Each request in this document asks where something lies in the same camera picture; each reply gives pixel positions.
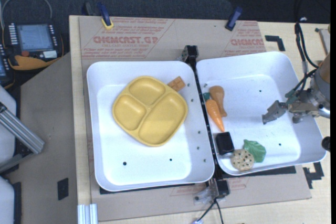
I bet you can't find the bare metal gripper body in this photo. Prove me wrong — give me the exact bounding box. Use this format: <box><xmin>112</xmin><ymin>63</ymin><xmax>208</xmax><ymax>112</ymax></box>
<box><xmin>285</xmin><ymin>88</ymin><xmax>331</xmax><ymax>124</ymax></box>

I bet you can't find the white plastic tray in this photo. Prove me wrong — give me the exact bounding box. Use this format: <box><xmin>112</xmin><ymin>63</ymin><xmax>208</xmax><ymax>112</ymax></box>
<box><xmin>195</xmin><ymin>51</ymin><xmax>328</xmax><ymax>176</ymax></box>
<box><xmin>86</xmin><ymin>60</ymin><xmax>216</xmax><ymax>193</ymax></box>

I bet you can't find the green lettuce leaf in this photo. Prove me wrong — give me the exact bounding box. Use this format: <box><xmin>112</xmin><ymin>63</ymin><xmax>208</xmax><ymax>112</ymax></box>
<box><xmin>242</xmin><ymin>138</ymin><xmax>267</xmax><ymax>164</ymax></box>

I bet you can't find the beige chocolate chip cookie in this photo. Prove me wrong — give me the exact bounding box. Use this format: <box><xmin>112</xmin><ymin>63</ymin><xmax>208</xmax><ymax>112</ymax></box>
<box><xmin>230</xmin><ymin>148</ymin><xmax>255</xmax><ymax>172</ymax></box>

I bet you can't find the black cube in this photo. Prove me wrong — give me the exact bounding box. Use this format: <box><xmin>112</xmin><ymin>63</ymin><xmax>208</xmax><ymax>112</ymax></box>
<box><xmin>215</xmin><ymin>131</ymin><xmax>235</xmax><ymax>156</ymax></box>

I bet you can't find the orange carrot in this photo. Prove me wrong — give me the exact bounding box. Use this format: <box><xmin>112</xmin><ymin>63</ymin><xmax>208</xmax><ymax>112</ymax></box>
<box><xmin>203</xmin><ymin>92</ymin><xmax>226</xmax><ymax>133</ymax></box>

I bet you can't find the brown chicken drumstick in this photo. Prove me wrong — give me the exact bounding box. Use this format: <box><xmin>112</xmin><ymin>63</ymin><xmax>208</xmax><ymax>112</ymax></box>
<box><xmin>208</xmin><ymin>85</ymin><xmax>228</xmax><ymax>118</ymax></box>

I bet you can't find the thin black rod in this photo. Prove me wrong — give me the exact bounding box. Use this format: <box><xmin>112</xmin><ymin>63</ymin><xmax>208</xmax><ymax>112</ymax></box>
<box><xmin>189</xmin><ymin>56</ymin><xmax>221</xmax><ymax>182</ymax></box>

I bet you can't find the brown waffle biscuit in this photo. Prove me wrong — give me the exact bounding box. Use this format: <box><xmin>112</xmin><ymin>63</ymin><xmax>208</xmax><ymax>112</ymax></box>
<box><xmin>166</xmin><ymin>76</ymin><xmax>186</xmax><ymax>93</ymax></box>

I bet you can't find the yellow divided plate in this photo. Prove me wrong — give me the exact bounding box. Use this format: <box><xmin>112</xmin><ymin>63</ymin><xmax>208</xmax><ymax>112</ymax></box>
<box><xmin>112</xmin><ymin>75</ymin><xmax>189</xmax><ymax>147</ymax></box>

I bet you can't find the brown cardboard board, red print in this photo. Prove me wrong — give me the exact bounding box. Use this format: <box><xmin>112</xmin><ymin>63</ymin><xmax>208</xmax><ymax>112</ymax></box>
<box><xmin>78</xmin><ymin>16</ymin><xmax>313</xmax><ymax>222</ymax></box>

